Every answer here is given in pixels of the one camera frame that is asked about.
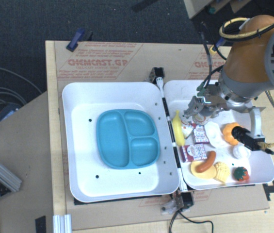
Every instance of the toy sausage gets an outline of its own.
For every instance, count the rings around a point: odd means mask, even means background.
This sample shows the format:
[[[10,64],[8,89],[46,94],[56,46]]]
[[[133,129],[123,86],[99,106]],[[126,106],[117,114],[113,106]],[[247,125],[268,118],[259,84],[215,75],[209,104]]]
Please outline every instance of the toy sausage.
[[[213,165],[215,157],[216,157],[216,152],[210,151],[206,161],[196,167],[196,169],[195,169],[196,172],[202,173],[202,172],[208,170]]]

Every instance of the toy orange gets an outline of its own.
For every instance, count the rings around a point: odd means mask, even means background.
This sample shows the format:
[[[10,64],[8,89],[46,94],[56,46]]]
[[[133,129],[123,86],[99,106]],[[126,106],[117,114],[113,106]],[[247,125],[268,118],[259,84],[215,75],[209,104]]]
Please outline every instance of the toy orange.
[[[223,136],[224,136],[224,140],[226,142],[228,142],[230,145],[237,145],[239,143],[238,140],[236,140],[233,136],[232,136],[232,130],[233,128],[235,128],[236,126],[240,126],[237,122],[232,122],[232,123],[228,123],[226,124],[226,126],[223,129]]]

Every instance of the black carpet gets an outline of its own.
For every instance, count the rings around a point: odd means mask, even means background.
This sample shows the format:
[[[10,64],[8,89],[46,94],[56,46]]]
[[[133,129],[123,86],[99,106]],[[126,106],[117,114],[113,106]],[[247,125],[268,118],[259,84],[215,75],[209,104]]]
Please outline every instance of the black carpet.
[[[274,0],[252,0],[236,14],[228,4],[214,15],[203,10],[193,19],[183,0],[0,0],[0,67],[44,92],[45,41],[71,40],[78,28],[92,31],[92,41],[201,44],[202,21],[218,40],[223,22],[260,14],[274,16]],[[0,110],[5,107],[2,101],[23,106],[40,94],[1,69],[0,92]]]

